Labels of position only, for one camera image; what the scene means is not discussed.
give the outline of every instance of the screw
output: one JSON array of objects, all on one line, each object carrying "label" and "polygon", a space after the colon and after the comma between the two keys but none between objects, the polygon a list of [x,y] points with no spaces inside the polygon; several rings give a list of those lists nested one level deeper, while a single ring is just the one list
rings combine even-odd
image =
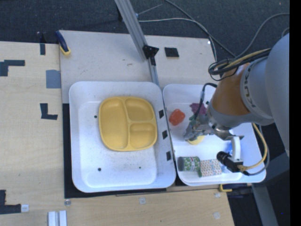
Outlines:
[{"label": "screw", "polygon": [[70,206],[71,205],[71,200],[70,199],[66,199],[64,202],[65,206]]}]

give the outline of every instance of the green can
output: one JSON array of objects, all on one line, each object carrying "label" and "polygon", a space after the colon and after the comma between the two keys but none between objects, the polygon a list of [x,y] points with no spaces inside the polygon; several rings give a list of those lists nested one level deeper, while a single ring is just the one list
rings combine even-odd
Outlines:
[{"label": "green can", "polygon": [[201,160],[197,156],[179,157],[179,171],[200,171]]}]

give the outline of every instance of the yellow plate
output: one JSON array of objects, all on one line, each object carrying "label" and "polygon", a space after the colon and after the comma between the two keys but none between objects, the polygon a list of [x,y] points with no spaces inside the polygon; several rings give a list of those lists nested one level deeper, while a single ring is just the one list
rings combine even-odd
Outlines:
[{"label": "yellow plate", "polygon": [[111,150],[143,150],[157,141],[156,116],[145,99],[107,98],[99,106],[98,121],[102,141]]}]

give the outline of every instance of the gray carpet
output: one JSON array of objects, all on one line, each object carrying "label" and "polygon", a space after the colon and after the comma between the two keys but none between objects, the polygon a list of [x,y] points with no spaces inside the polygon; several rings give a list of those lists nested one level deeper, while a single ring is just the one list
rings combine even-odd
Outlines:
[{"label": "gray carpet", "polygon": [[[237,56],[246,48],[246,53],[271,48],[289,32],[290,0],[131,2],[139,20],[195,19],[213,37],[218,60]],[[57,30],[128,33],[124,23],[118,21],[114,0],[0,0],[0,8],[0,41],[39,42],[37,32],[42,32],[48,43],[56,43]],[[141,28],[147,35],[208,38],[204,30],[189,21],[141,23]],[[272,160],[284,152],[283,144],[274,124],[264,127],[263,132]],[[278,224],[290,225],[289,176],[269,186],[269,194]],[[229,195],[229,202],[236,226],[260,225],[252,192]]]}]

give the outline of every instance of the white tray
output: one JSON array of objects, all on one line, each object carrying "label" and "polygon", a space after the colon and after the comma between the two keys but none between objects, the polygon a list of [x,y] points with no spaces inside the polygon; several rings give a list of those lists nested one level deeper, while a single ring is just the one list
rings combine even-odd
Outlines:
[{"label": "white tray", "polygon": [[[191,145],[183,139],[183,135],[189,124],[189,118],[193,115],[190,105],[192,103],[199,103],[200,92],[202,85],[184,85],[184,84],[170,84],[165,86],[163,90],[163,98],[166,106],[167,117],[175,109],[180,109],[185,113],[185,119],[180,124],[173,126],[169,123],[171,132],[171,139],[174,148],[175,159],[185,156],[198,156],[200,160],[215,159],[219,151],[229,152],[231,148],[230,141],[223,141],[217,136],[206,136],[204,140],[198,145]],[[210,101],[214,88],[206,87],[205,99]],[[257,144],[252,125],[250,123],[242,124],[233,129],[236,135],[244,135],[241,140],[241,158],[244,160],[244,165],[253,165],[261,159],[261,153]],[[263,163],[248,172],[254,173],[264,167]],[[181,181],[189,186],[202,186],[214,184],[229,184],[229,183],[255,183],[261,182],[266,176],[266,171],[255,176],[245,176],[242,173],[232,173],[225,170],[221,175],[202,177],[200,178],[197,172],[179,171],[178,175]]]},{"label": "white tray", "polygon": [[[101,140],[98,109],[101,102],[114,96],[135,96],[148,100],[154,108],[158,139],[151,148],[116,152]],[[74,185],[82,192],[105,192],[169,187],[175,168],[161,89],[152,82],[80,81],[69,91],[71,127],[71,165]]]}]

